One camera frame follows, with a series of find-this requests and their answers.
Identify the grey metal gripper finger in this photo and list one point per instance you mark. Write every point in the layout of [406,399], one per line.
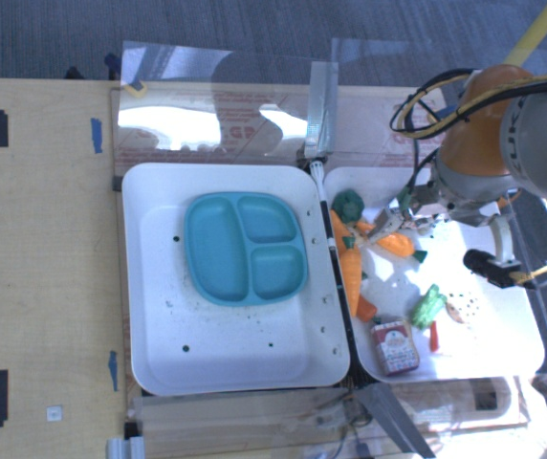
[401,220]
[378,225]

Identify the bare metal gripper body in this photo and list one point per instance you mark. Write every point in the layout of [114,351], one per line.
[438,203]

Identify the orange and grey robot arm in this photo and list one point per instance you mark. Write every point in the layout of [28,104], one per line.
[481,132]

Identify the orange carrot with green leaf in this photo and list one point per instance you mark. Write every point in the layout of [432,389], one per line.
[398,245]

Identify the green broccoli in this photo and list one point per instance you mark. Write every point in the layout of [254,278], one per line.
[348,206]

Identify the small orange carrot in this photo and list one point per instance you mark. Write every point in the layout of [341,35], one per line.
[338,227]

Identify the long orange carrot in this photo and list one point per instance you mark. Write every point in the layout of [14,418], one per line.
[351,275]

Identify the short orange carrot piece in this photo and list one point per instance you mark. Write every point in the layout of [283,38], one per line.
[366,309]

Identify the green lettuce leaf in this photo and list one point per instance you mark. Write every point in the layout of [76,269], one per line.
[426,306]

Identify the small brown biscuit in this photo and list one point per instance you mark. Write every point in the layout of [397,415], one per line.
[455,312]

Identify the small red chili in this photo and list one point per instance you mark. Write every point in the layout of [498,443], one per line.
[434,337]

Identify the red and white carton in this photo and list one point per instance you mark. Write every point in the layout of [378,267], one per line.
[394,349]

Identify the white plastic tray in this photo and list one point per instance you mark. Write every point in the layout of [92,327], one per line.
[235,342]
[488,347]

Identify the blue divided plate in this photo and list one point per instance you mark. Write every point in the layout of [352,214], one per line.
[216,251]

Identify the black cylinder on white bracket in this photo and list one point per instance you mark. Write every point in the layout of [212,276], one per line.
[486,263]

